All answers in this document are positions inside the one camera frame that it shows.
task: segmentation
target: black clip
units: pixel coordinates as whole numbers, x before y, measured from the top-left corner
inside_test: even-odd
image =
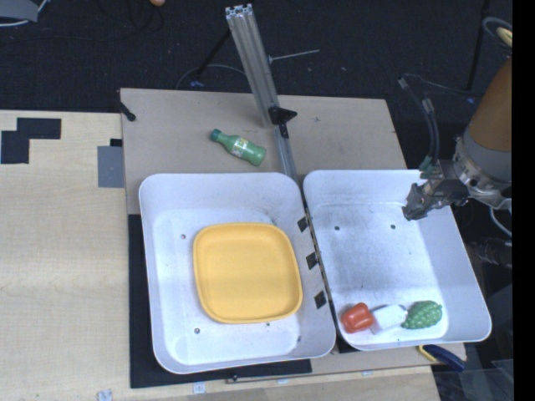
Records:
[[[277,105],[273,105],[267,109],[267,112],[269,113],[269,119],[271,119],[271,123],[278,124],[278,128],[281,130],[281,136],[283,138],[289,138],[286,122],[297,116],[297,111],[281,109]]]
[[[128,107],[126,107],[126,105],[124,105],[121,101],[119,101],[118,104],[120,113],[124,114],[130,122],[133,122],[135,120],[135,114],[128,110]]]

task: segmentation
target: yellow plastic plate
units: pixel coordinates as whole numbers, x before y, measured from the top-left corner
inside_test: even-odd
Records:
[[[267,322],[295,313],[303,289],[291,241],[265,223],[227,223],[199,231],[193,242],[197,292],[212,319]]]

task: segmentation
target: green bottle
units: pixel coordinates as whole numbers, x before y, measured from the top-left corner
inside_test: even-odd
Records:
[[[239,135],[225,135],[219,129],[214,129],[210,140],[221,143],[231,155],[247,160],[255,166],[259,166],[266,155],[266,149],[256,145]]]

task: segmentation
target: white tray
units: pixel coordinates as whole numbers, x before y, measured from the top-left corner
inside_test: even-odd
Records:
[[[336,329],[323,292],[319,266],[308,268],[314,252],[298,186],[286,175],[159,174],[140,187],[153,348],[172,373],[196,373],[329,353]],[[303,285],[303,303],[290,317],[252,324],[211,320],[196,292],[192,245],[206,226],[264,222],[282,229],[292,242]]]
[[[303,183],[313,231],[334,309],[355,303],[370,309],[409,307],[422,300],[443,305],[434,327],[402,327],[374,335],[339,332],[360,350],[431,343],[477,342],[491,319],[449,207],[407,221],[405,205],[417,170],[318,170]]]

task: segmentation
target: metal bar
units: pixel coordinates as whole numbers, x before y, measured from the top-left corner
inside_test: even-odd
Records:
[[[262,121],[264,126],[269,126],[272,123],[268,109],[272,106],[279,106],[278,96],[269,68],[268,58],[258,32],[257,20],[252,11],[252,5],[227,8],[226,14],[228,26],[242,60],[252,94],[257,101]],[[283,173],[297,182],[297,171],[295,170],[289,141],[281,136],[278,127],[274,129],[273,133]]]
[[[289,55],[283,55],[283,56],[280,56],[280,57],[270,57],[268,55],[267,56],[267,60],[269,61],[269,63],[272,63],[273,61],[277,61],[278,59],[300,57],[300,56],[303,56],[303,55],[309,55],[310,53],[317,53],[317,52],[319,52],[319,49],[308,50],[306,52],[291,53]]]

